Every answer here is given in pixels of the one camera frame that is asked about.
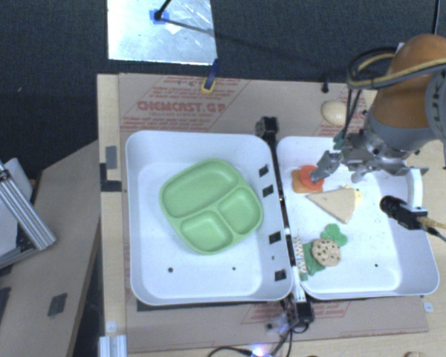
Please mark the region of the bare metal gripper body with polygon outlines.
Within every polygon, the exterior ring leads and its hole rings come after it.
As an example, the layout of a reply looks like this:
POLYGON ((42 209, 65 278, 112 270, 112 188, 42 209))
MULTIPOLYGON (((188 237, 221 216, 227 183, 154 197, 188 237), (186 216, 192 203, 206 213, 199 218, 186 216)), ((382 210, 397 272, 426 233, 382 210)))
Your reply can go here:
POLYGON ((369 130, 347 135, 341 153, 342 163, 351 172, 359 164, 373 165, 374 172, 384 171, 392 176, 404 176, 410 171, 404 161, 408 154, 389 146, 369 130))

